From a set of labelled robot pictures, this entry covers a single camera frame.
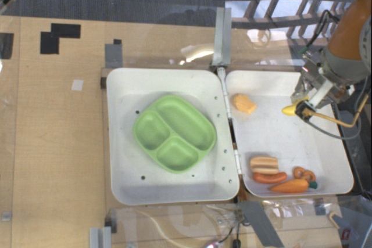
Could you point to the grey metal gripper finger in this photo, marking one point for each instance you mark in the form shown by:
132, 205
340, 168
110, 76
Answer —
308, 93
297, 91

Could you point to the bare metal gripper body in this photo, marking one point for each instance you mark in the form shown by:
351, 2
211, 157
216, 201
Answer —
315, 72

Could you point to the yellow banana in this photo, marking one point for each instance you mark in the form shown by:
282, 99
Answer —
289, 110

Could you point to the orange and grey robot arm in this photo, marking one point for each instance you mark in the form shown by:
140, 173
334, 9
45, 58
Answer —
346, 35

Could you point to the white plastic tray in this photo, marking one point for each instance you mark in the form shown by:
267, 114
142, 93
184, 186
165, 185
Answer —
180, 194
284, 142

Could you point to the orange toy biscuit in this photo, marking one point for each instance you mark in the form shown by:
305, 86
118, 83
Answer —
244, 103

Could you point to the brown toy pretzel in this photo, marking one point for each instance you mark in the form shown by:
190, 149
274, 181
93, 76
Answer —
303, 173

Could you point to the tan toy bread bun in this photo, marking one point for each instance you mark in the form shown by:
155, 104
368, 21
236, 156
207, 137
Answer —
264, 164

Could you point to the orange toy sausage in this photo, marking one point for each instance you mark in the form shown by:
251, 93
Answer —
269, 177

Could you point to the orange toy carrot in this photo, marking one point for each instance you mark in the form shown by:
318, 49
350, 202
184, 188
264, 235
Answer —
290, 186

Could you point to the green divided plate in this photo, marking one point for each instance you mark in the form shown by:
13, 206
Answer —
174, 133

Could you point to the black cylinder on white bracket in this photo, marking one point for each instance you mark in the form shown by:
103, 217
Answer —
318, 94

